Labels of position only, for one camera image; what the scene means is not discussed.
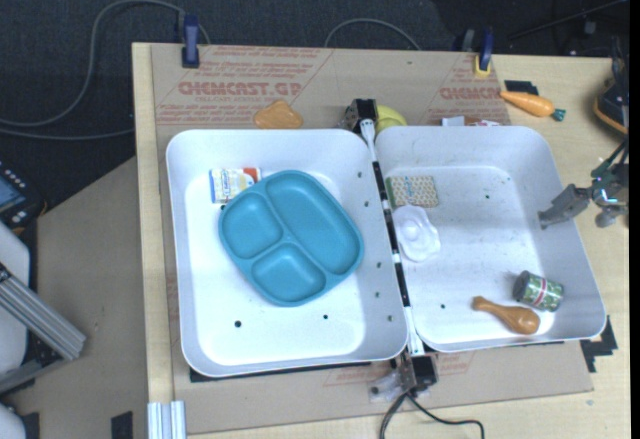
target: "white container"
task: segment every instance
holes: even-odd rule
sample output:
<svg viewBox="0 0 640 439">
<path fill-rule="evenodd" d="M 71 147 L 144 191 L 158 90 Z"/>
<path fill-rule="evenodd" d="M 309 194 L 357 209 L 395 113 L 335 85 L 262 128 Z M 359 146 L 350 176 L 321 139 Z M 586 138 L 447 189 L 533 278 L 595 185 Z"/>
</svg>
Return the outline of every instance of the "white container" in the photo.
<svg viewBox="0 0 640 439">
<path fill-rule="evenodd" d="M 376 140 L 384 177 L 432 176 L 428 209 L 441 248 L 404 263 L 415 330 L 431 348 L 455 352 L 598 335 L 605 310 L 573 221 L 542 230 L 538 211 L 563 189 L 547 143 L 533 130 L 501 126 L 393 127 Z M 167 148 L 181 342 L 197 372 L 228 377 L 390 359 L 408 326 L 369 151 L 339 129 L 190 130 Z M 364 239 L 361 266 L 299 307 L 267 302 L 244 279 L 218 238 L 220 205 L 208 172 L 257 167 L 266 177 L 304 171 L 320 181 Z M 560 310 L 536 334 L 518 335 L 473 311 L 481 295 L 513 305 L 523 271 L 561 282 Z"/>
</svg>

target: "blue plate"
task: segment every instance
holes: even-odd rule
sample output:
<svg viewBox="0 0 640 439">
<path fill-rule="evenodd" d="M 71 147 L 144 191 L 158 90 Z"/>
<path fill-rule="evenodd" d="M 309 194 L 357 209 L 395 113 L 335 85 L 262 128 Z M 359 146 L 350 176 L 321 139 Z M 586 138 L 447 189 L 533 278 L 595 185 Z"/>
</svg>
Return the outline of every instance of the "blue plate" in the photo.
<svg viewBox="0 0 640 439">
<path fill-rule="evenodd" d="M 331 290 L 362 261 L 360 231 L 312 176 L 281 171 L 243 190 L 219 219 L 225 250 L 269 301 L 298 306 Z"/>
</svg>

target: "wooden table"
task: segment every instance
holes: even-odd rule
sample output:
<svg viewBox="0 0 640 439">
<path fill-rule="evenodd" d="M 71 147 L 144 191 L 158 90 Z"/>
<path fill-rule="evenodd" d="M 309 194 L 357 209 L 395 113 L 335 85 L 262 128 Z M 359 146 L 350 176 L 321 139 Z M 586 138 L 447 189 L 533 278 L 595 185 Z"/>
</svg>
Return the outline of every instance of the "wooden table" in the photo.
<svg viewBox="0 0 640 439">
<path fill-rule="evenodd" d="M 159 195 L 151 45 L 133 45 L 137 160 L 140 191 L 142 269 L 146 321 L 147 379 L 150 402 L 175 399 L 168 326 L 167 285 Z M 417 53 L 415 57 L 437 57 Z M 617 132 L 599 122 L 591 106 L 610 76 L 610 61 L 596 58 L 493 56 L 493 67 L 504 80 L 534 82 L 541 95 L 567 110 L 562 123 L 532 117 L 510 108 L 513 124 L 534 128 L 549 142 L 563 184 L 590 184 L 590 171 L 620 142 Z M 599 357 L 593 374 L 595 390 L 567 396 L 504 401 L 442 409 L 442 418 L 482 421 L 487 437 L 631 436 L 629 367 L 629 221 L 619 218 L 605 229 L 594 224 L 597 206 L 575 220 L 610 316 L 618 344 L 612 356 Z M 311 422 L 241 431 L 200 434 L 198 438 L 234 437 L 377 437 L 379 415 Z M 402 412 L 393 420 L 388 436 L 479 437 L 477 429 L 446 427 L 419 412 Z"/>
</svg>

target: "tin can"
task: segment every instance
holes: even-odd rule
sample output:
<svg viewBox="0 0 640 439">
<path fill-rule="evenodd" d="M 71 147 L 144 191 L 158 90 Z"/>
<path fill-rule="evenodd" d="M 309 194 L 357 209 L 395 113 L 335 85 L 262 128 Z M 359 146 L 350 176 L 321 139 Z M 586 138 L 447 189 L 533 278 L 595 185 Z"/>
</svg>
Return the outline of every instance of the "tin can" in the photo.
<svg viewBox="0 0 640 439">
<path fill-rule="evenodd" d="M 513 298 L 544 311 L 555 311 L 564 296 L 562 284 L 523 271 L 513 285 Z"/>
</svg>

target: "gray cable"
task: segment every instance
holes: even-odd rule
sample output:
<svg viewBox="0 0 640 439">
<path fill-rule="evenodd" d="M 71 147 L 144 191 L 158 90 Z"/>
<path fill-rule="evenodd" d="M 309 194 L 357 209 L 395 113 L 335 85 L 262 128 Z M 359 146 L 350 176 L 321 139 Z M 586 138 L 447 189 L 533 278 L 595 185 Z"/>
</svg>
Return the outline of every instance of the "gray cable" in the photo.
<svg viewBox="0 0 640 439">
<path fill-rule="evenodd" d="M 379 19 L 373 19 L 373 18 L 355 18 L 355 19 L 349 19 L 347 21 L 344 21 L 342 23 L 340 23 L 337 27 L 335 27 L 331 32 L 329 32 L 329 35 L 327 36 L 327 38 L 324 41 L 324 47 L 327 48 L 329 46 L 329 41 L 331 41 L 331 38 L 333 37 L 333 35 L 340 30 L 342 27 L 346 27 L 347 25 L 352 25 L 354 23 L 374 23 L 376 25 L 381 25 L 383 27 L 387 27 L 390 28 L 391 30 L 393 30 L 394 32 L 400 34 L 402 37 L 404 37 L 407 41 L 409 41 L 411 43 L 411 45 L 418 51 L 422 51 L 422 48 L 420 48 L 420 46 L 418 46 L 418 43 L 416 43 L 413 38 L 411 36 L 409 36 L 409 34 L 407 34 L 406 32 L 404 32 L 403 30 L 401 30 L 400 28 L 396 27 L 395 25 L 392 25 L 391 23 L 387 23 L 386 21 L 382 21 Z"/>
<path fill-rule="evenodd" d="M 98 26 L 100 25 L 100 22 L 102 21 L 102 19 L 104 18 L 104 16 L 110 12 L 112 9 L 116 8 L 116 7 L 120 7 L 123 5 L 157 5 L 160 7 L 165 7 L 167 9 L 171 9 L 173 11 L 176 11 L 178 14 L 181 15 L 185 15 L 186 11 L 184 9 L 182 9 L 181 7 L 178 7 L 177 5 L 173 5 L 171 3 L 168 2 L 164 2 L 162 0 L 119 0 L 117 2 L 113 2 L 109 5 L 107 5 L 104 9 L 102 9 L 100 11 L 100 13 L 96 16 L 96 19 L 93 22 L 93 29 L 91 30 L 91 42 L 89 45 L 89 67 L 87 69 L 87 76 L 85 77 L 84 80 L 84 85 L 82 86 L 82 89 L 80 90 L 80 93 L 78 94 L 78 96 L 76 97 L 76 99 L 71 103 L 71 105 L 69 105 L 65 110 L 63 110 L 62 112 L 60 112 L 59 114 L 50 117 L 48 119 L 43 119 L 40 121 L 33 121 L 33 122 L 20 122 L 20 121 L 10 121 L 7 119 L 2 119 L 0 118 L 0 124 L 4 124 L 6 126 L 11 126 L 13 128 L 38 128 L 41 126 L 47 126 L 49 124 L 53 124 L 56 123 L 58 121 L 60 121 L 61 119 L 64 119 L 66 116 L 68 116 L 77 106 L 78 104 L 84 99 L 85 94 L 87 93 L 87 90 L 89 89 L 89 85 L 91 83 L 91 79 L 93 77 L 93 73 L 95 71 L 95 64 L 96 64 L 96 44 L 97 44 L 97 34 L 98 34 Z M 209 34 L 207 34 L 206 30 L 202 27 L 199 26 L 200 31 L 202 32 L 207 44 L 211 44 L 211 41 L 209 39 Z M 35 135 L 35 134 L 21 134 L 18 132 L 12 132 L 9 130 L 4 130 L 4 129 L 0 129 L 0 133 L 3 134 L 7 134 L 7 135 L 17 135 L 17 136 L 21 136 L 21 137 L 27 137 L 27 138 L 36 138 L 36 139 L 47 139 L 47 140 L 92 140 L 92 139 L 101 139 L 101 138 L 109 138 L 112 136 L 117 136 L 117 135 L 125 135 L 127 133 L 129 133 L 131 130 L 123 130 L 122 132 L 114 132 L 111 134 L 104 134 L 104 135 L 93 135 L 93 136 L 89 136 L 89 137 L 54 137 L 54 136 L 47 136 L 47 135 Z"/>
</svg>

